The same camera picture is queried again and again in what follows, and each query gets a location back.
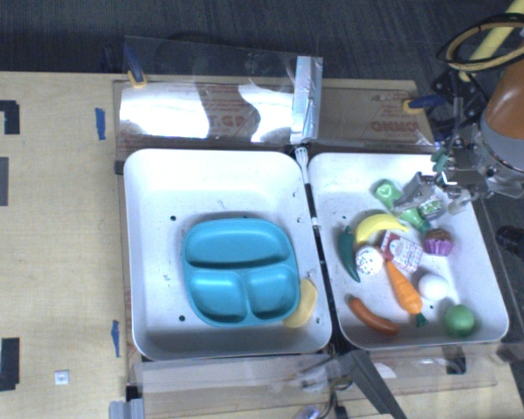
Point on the orange sausage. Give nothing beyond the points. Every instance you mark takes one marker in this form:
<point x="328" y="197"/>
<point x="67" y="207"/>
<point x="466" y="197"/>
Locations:
<point x="373" y="317"/>

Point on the white egg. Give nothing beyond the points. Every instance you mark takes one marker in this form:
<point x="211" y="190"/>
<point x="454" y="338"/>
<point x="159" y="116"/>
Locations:
<point x="433" y="286"/>

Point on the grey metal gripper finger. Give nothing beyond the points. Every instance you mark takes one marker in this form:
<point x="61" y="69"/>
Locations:
<point x="415" y="190"/>
<point x="457" y="201"/>

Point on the green ball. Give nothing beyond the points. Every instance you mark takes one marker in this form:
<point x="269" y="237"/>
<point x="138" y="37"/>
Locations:
<point x="459" y="320"/>

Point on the red and white carton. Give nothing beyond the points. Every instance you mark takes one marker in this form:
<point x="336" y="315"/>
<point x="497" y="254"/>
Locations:
<point x="404" y="251"/>

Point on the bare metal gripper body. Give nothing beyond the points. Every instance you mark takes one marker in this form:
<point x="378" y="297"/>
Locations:
<point x="465" y="168"/>

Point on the green chili pepper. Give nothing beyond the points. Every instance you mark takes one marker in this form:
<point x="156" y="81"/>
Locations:
<point x="347" y="251"/>

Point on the thin black and white rod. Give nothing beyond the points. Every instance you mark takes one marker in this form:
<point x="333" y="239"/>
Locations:
<point x="311" y="199"/>

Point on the white sprinkled doughnut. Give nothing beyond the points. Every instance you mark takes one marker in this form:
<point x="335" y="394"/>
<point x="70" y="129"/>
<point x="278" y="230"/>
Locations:
<point x="369" y="261"/>

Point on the purple cupcake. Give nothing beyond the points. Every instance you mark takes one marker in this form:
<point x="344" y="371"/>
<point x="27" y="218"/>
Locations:
<point x="437" y="243"/>

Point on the orange carrot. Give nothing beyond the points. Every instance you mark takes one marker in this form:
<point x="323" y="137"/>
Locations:
<point x="404" y="290"/>

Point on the pale yellow oval piece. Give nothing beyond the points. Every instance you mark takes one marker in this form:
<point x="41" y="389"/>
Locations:
<point x="303" y="306"/>

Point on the black cylinder on white bracket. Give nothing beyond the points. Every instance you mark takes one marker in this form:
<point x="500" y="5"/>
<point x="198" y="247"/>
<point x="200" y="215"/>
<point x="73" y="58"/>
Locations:
<point x="513" y="239"/>

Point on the yellow banana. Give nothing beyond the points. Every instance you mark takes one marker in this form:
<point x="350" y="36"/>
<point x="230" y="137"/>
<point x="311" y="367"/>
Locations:
<point x="373" y="226"/>

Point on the white plastic tray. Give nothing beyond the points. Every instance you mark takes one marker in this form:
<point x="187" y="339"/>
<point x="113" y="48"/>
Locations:
<point x="471" y="277"/>
<point x="227" y="181"/>

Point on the light green cup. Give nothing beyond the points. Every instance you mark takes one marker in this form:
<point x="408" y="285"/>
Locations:
<point x="386" y="192"/>

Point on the blue divided plate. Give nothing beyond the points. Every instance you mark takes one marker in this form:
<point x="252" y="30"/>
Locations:
<point x="240" y="273"/>

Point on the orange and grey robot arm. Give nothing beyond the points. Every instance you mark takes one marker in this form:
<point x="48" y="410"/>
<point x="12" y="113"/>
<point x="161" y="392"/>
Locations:
<point x="508" y="103"/>

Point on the green bottle with label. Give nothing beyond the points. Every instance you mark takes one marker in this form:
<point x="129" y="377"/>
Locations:
<point x="417" y="220"/>

